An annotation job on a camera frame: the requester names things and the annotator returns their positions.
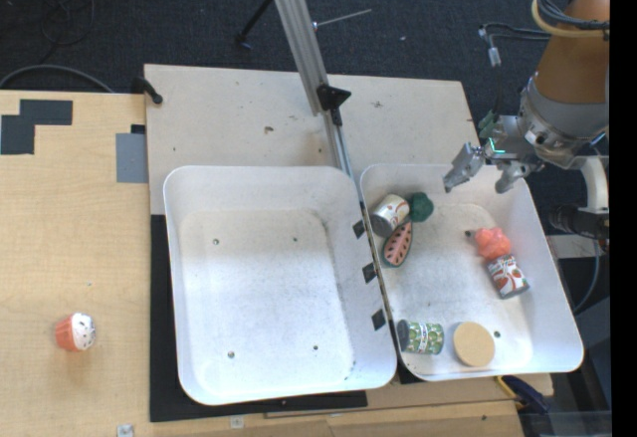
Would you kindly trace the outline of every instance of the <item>black clamp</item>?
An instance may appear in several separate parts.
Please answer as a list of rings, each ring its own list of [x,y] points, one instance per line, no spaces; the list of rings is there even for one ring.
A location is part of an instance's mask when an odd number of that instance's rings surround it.
[[[342,125],[342,118],[338,108],[342,105],[351,92],[330,87],[326,84],[320,84],[317,88],[318,101],[323,111],[328,111],[331,114],[331,121],[334,125]]]
[[[508,387],[516,397],[518,412],[545,415],[550,408],[542,394],[514,375],[502,375],[497,380]]]
[[[141,76],[135,76],[133,78],[130,92],[132,94],[148,94],[156,105],[160,105],[163,102],[163,97],[157,93],[146,78],[142,78]]]

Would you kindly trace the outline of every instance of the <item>black tape marking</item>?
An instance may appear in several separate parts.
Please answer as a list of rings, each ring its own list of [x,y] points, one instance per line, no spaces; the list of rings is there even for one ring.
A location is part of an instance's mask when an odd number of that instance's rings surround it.
[[[356,223],[352,228],[354,229],[354,234],[356,234],[356,239],[360,239],[362,234],[365,233],[365,225],[363,224],[362,219],[358,221],[358,223]]]
[[[73,101],[20,100],[20,114],[2,115],[0,154],[34,154],[36,125],[71,125]]]
[[[374,269],[373,262],[362,268],[362,275],[365,277],[365,283],[369,283],[376,277],[376,270]]]
[[[378,310],[374,315],[371,316],[371,321],[374,323],[374,330],[379,330],[385,324],[387,324],[385,313],[382,311],[382,309]]]

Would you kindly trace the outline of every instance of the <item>black bracket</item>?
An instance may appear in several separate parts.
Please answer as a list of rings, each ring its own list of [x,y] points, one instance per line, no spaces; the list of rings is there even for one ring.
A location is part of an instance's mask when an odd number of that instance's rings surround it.
[[[163,97],[157,93],[146,78],[142,78],[141,76],[135,76],[133,78],[130,92],[132,94],[148,94],[156,105],[160,105],[163,102]]]
[[[338,108],[351,96],[351,92],[336,89],[326,84],[320,84],[317,88],[317,95],[320,107],[323,111],[329,110],[331,121],[334,125],[342,125],[342,118],[340,117]]]

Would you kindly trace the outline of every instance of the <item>small round toy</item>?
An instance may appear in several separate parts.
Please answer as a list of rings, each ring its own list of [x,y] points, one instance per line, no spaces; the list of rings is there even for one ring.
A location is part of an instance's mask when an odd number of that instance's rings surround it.
[[[475,322],[463,322],[454,332],[456,355],[468,366],[485,366],[496,354],[496,344],[489,332]]]
[[[411,220],[415,223],[421,223],[433,213],[434,202],[430,200],[427,193],[419,192],[413,194],[409,200],[409,207],[411,208]]]
[[[400,225],[385,241],[382,259],[389,267],[400,267],[411,249],[411,221]]]
[[[479,228],[474,238],[478,244],[478,253],[486,260],[495,260],[511,253],[511,241],[502,228]]]
[[[88,315],[75,313],[56,324],[56,342],[71,352],[81,352],[96,340],[96,327]]]

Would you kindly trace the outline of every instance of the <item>round wooden lid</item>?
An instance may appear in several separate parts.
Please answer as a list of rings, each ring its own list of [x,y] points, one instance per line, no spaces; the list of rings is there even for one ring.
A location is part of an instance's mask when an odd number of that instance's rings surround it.
[[[491,334],[475,322],[461,323],[454,332],[454,349],[462,362],[469,366],[484,366],[496,354]]]

